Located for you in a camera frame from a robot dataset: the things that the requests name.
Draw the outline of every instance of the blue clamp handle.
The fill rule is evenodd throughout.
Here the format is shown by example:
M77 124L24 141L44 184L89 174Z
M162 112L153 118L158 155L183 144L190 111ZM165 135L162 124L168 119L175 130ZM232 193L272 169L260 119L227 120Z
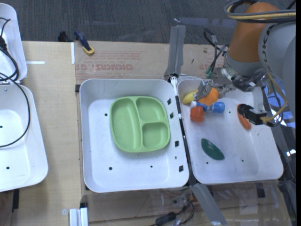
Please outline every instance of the blue clamp handle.
M80 40L82 46L83 46L83 49L84 51L87 53L87 54L93 54L94 53L94 49L92 48L92 46L89 45L88 41L86 40L85 36L82 34L82 32L78 31L78 30L75 30L74 31L74 35L75 35L75 38L78 40Z

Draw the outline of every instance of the green divided plate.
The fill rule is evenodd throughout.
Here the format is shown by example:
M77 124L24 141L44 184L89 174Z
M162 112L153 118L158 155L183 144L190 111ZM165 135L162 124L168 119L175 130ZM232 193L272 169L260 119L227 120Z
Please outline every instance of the green divided plate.
M129 153L152 152L170 140L163 104L152 97L122 97L110 107L110 127L116 146Z

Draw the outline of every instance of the white tray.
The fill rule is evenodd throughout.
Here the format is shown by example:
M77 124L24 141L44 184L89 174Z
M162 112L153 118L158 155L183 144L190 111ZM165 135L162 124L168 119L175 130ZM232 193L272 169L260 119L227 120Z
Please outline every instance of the white tray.
M91 79L80 87L83 169L86 186L94 192L180 187L189 172L172 86L164 80ZM149 96L164 106L170 141L163 149L127 153L114 144L110 106L125 96Z
M199 80L179 82L180 101L186 94L195 91L199 84ZM281 177L283 164L271 128L252 125L248 131L238 120L237 105L253 106L252 93L236 89L218 101L225 103L224 113L206 113L201 123L190 120L190 105L181 104L195 178L210 185ZM215 144L225 159L217 161L205 154L201 146L202 138Z
M0 17L11 19L3 30L8 51L16 60L20 71L19 80L27 75L16 11L0 3ZM5 21L0 20L0 28ZM11 75L14 67L0 52L2 73ZM41 182L48 173L48 162L40 130L37 111L31 91L21 85L28 97L31 121L27 133L18 142L0 148L0 192L31 186ZM0 145L6 145L20 137L27 126L28 106L25 96L17 85L0 83Z

